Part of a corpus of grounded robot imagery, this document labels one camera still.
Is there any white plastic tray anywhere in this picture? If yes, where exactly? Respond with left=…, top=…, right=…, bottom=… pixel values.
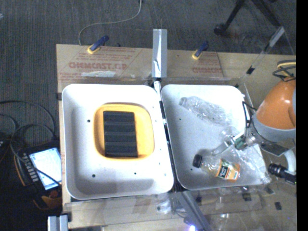
left=160, top=84, right=272, bottom=191
left=61, top=83, right=175, bottom=201

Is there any black ribbed block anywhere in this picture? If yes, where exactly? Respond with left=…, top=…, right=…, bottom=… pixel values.
left=103, top=110, right=139, bottom=158

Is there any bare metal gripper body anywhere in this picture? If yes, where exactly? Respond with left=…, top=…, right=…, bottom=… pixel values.
left=234, top=130, right=261, bottom=151

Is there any black cylinder on white bracket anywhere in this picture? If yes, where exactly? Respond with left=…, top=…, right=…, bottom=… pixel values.
left=268, top=147, right=297, bottom=185

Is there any orange label bottle, black cap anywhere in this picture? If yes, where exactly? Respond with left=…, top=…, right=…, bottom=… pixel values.
left=192, top=154, right=241, bottom=183

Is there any brown cardboard board, red print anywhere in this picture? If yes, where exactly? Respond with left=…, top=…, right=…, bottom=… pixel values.
left=55, top=43, right=296, bottom=229

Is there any crumpled clear plastic bottle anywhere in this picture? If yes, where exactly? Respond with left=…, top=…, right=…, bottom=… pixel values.
left=218, top=126, right=272, bottom=185

